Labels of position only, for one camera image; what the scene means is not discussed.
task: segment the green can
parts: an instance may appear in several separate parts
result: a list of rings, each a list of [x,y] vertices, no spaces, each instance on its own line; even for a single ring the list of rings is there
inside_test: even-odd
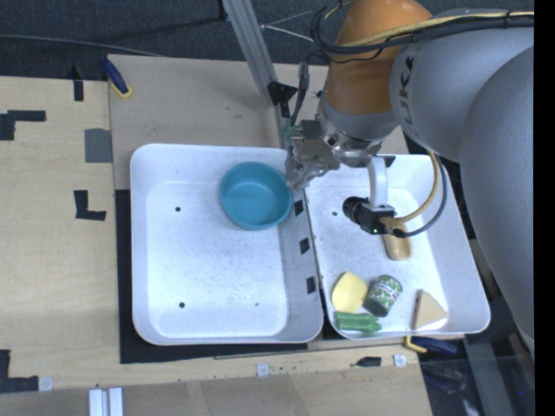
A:
[[[381,275],[364,300],[364,308],[373,315],[385,317],[402,293],[402,286],[394,277]]]

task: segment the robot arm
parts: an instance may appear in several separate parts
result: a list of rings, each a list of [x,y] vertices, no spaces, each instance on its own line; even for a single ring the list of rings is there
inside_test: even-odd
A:
[[[397,126],[459,163],[480,248],[533,354],[533,12],[431,17],[413,0],[352,1],[335,43],[312,26],[331,63],[315,119],[291,135],[289,185],[371,167]],[[348,201],[351,220],[373,219],[372,199]]]

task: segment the black hole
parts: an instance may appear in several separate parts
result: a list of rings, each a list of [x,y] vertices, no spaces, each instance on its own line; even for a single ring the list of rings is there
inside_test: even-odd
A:
[[[295,202],[294,206],[295,206],[295,216],[298,216],[301,212],[303,212],[304,206],[303,206],[302,200],[298,200],[297,202]]]
[[[316,278],[314,276],[306,278],[306,294],[314,293],[316,291]]]
[[[298,244],[301,248],[301,254],[304,254],[306,251],[310,249],[310,243],[307,237],[301,240]]]

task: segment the white tray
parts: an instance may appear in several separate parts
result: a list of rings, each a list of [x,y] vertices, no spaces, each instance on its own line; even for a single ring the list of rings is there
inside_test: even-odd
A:
[[[388,204],[399,216],[409,214],[428,197],[433,184],[433,167],[425,155],[397,155],[388,169]],[[403,292],[386,317],[382,330],[372,335],[357,331],[338,331],[349,339],[398,337],[405,335],[454,335],[477,333],[489,323],[490,310],[451,185],[440,219],[426,232],[411,237],[413,256],[404,261],[390,259],[382,236],[370,235],[351,222],[342,211],[350,196],[369,196],[366,169],[342,166],[310,182],[305,190],[314,237],[318,268],[330,321],[335,327],[331,291],[345,271],[352,271],[367,283],[381,274],[400,281]],[[434,202],[424,213],[407,223],[415,230],[437,211],[441,186]],[[449,313],[440,328],[426,331],[410,329],[418,289],[430,293]],[[360,308],[358,312],[367,312]]]
[[[219,203],[221,178],[246,161],[283,172],[285,151],[151,144],[134,153],[133,320],[146,341],[296,343],[320,332],[303,193],[293,193],[282,224],[263,231],[238,228]]]

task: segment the gray floor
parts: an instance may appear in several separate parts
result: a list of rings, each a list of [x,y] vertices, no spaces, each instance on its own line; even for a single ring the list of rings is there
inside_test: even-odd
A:
[[[318,10],[329,0],[252,0],[261,23]],[[417,0],[432,13],[461,7],[533,8],[534,0]],[[6,38],[55,37],[99,42],[174,57],[243,60],[232,27],[212,22],[217,0],[0,0],[0,75],[64,78],[76,65],[84,78],[101,78],[109,51],[88,46]],[[310,14],[275,26],[308,34]],[[267,29],[274,62],[298,63],[310,42]]]

